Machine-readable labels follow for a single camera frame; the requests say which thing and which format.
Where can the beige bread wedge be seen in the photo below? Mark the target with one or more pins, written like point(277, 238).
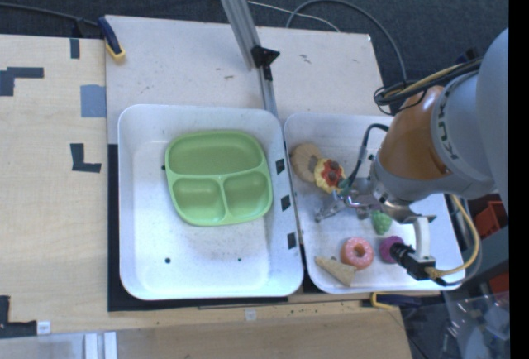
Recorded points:
point(339, 270)

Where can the black cylinder on white bracket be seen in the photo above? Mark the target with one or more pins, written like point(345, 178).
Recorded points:
point(421, 237)

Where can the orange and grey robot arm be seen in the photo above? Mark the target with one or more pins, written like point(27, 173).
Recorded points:
point(417, 142)

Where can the green divided plate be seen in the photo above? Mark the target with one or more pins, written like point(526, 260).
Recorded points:
point(215, 154)

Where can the green grapes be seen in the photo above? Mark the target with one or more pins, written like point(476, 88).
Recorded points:
point(381, 222)

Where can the white plastic tray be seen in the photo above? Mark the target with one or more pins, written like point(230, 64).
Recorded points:
point(206, 258)
point(326, 233)

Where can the yellow pizza slice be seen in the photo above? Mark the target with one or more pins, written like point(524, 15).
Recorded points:
point(328, 175)

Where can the pink doughnut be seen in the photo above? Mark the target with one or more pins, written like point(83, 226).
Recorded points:
point(351, 260)

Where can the beige round biscuit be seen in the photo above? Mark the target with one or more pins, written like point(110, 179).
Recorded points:
point(302, 161)

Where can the pale wood board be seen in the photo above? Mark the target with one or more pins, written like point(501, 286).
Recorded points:
point(186, 59)

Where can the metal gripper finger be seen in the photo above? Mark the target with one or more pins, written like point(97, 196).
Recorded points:
point(360, 210)
point(328, 208)

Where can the purple grapes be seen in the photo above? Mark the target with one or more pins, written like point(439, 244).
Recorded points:
point(386, 250)

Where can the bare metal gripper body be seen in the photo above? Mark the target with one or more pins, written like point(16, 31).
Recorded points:
point(363, 188)

